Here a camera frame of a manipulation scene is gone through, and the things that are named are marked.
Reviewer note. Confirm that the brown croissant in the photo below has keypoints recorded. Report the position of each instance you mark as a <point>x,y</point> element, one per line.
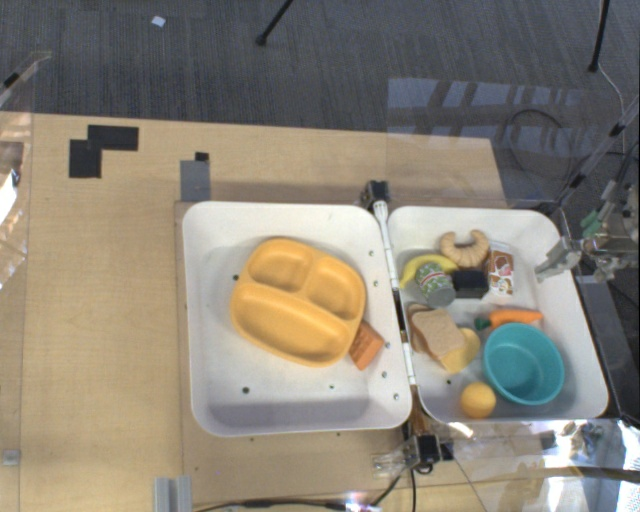
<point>465,252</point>

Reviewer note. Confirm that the thin black and white rod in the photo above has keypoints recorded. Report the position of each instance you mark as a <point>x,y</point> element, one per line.
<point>386,250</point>

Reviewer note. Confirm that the yellow banana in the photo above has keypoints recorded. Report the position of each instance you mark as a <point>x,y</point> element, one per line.
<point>416,264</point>

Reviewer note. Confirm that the black cube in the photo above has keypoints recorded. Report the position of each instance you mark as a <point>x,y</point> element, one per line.
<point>470,284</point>

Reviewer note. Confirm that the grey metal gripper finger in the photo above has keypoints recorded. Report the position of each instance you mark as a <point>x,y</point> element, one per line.
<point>557,257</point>

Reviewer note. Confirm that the orange divided plate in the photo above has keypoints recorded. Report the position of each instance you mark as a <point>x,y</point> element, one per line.
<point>290,320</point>

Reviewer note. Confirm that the orange carrot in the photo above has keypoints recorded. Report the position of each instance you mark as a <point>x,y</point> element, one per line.
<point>515,316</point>

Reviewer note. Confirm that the teal bowl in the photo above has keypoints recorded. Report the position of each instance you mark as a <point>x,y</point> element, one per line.
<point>522,367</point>

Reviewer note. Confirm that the yellow cheese wedge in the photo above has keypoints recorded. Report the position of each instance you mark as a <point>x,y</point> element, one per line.
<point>465,352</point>

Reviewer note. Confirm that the white plastic tray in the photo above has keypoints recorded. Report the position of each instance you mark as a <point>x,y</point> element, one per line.
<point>550,300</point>
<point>280,405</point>

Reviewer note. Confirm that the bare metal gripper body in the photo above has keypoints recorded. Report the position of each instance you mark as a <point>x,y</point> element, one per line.
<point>612,250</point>

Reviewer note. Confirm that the yellow-orange ball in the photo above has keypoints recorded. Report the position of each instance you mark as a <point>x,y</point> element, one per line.
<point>478,400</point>

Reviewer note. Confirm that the brown and white carton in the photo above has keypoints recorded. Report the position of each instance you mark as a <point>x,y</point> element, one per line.
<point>500,272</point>

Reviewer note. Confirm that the green and white can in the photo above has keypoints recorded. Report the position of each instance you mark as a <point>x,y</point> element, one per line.
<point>434,282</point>

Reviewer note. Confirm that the brown bread slice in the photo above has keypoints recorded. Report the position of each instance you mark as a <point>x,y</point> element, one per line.
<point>439,334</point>

